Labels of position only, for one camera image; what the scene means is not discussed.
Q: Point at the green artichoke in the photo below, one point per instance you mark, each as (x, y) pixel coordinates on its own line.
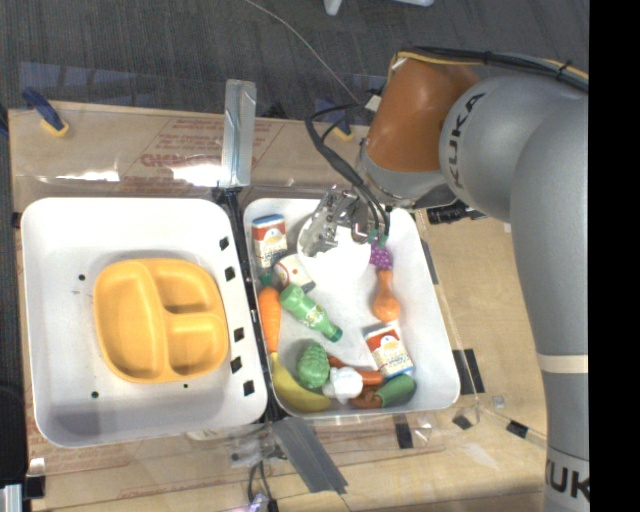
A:
(312, 365)

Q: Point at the yellow banana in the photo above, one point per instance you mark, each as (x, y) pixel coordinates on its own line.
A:
(292, 392)

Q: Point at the green plastic bottle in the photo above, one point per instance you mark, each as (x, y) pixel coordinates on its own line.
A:
(305, 309)

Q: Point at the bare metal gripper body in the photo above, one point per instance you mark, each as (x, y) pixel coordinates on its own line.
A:
(327, 222)

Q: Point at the purple grapes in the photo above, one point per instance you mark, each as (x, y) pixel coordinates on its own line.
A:
(381, 257)

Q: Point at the green and brown cucumber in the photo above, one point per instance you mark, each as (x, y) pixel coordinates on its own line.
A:
(397, 389)

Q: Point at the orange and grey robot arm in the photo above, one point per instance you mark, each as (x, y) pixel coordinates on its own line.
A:
(520, 150)

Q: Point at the orange sausage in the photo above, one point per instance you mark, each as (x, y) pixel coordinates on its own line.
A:
(371, 376)

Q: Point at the white garlic bulb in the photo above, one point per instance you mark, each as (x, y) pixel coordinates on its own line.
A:
(345, 385)

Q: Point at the orange carrot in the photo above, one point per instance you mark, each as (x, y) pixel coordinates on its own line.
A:
(270, 315)

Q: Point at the white plastic tray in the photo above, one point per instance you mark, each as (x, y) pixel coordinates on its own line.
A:
(60, 300)
(430, 360)

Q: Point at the orange divided plate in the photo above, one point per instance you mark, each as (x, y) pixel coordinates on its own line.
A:
(130, 320)

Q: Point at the orange chicken drumstick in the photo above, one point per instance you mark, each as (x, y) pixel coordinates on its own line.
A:
(386, 302)

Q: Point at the brown cardboard board red print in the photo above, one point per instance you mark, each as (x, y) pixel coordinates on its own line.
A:
(150, 145)

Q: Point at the small white and orange carton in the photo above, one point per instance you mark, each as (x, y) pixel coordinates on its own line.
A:
(294, 270)

